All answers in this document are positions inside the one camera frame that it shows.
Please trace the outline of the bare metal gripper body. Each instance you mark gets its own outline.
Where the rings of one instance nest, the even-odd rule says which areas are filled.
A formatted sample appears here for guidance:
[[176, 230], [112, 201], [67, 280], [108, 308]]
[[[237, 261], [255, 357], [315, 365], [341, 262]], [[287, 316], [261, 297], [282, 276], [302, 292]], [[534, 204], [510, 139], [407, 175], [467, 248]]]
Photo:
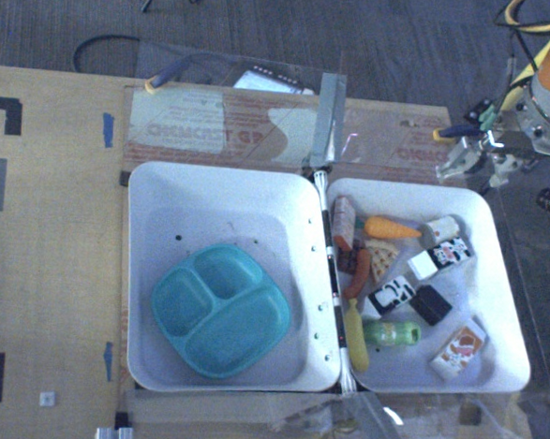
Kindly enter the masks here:
[[508, 110], [493, 105], [480, 114], [482, 139], [479, 158], [494, 165], [520, 167], [541, 158], [550, 158], [550, 101], [518, 97]]

